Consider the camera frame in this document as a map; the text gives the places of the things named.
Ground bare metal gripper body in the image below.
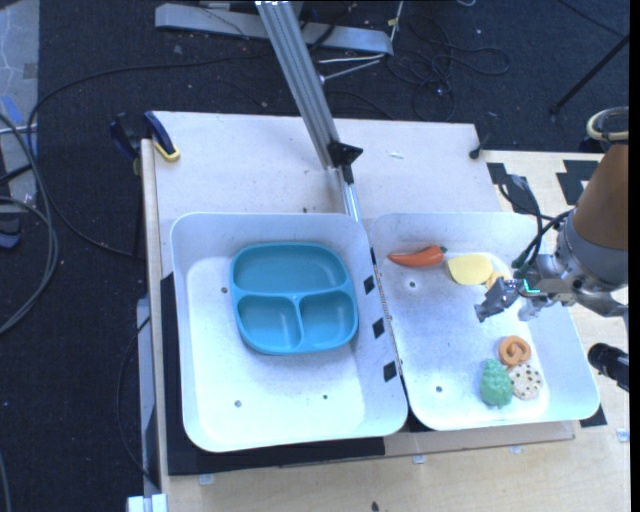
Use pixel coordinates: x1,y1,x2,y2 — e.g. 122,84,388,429
517,253,629,322

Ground yellow flat toy food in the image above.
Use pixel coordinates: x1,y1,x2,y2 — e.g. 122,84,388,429
445,253,495,287

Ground orange pretzel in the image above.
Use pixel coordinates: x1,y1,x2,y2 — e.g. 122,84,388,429
497,334,533,368

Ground white plastic tray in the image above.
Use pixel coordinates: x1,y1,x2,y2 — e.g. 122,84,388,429
368,211,602,433
169,211,409,454

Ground green grapes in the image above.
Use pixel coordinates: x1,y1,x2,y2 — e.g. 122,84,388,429
479,358,515,409

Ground orange carrot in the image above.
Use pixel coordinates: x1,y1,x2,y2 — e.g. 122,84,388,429
386,244,449,268

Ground beige dotted biscuit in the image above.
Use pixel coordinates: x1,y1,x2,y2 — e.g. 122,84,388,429
506,362,544,402

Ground blue divided plate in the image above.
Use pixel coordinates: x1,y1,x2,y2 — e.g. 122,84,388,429
228,241,361,357

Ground pale flat board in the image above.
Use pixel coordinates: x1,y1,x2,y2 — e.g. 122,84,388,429
149,110,576,458

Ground black cylinder on white bracket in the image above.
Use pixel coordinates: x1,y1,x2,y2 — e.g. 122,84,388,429
586,342,630,394

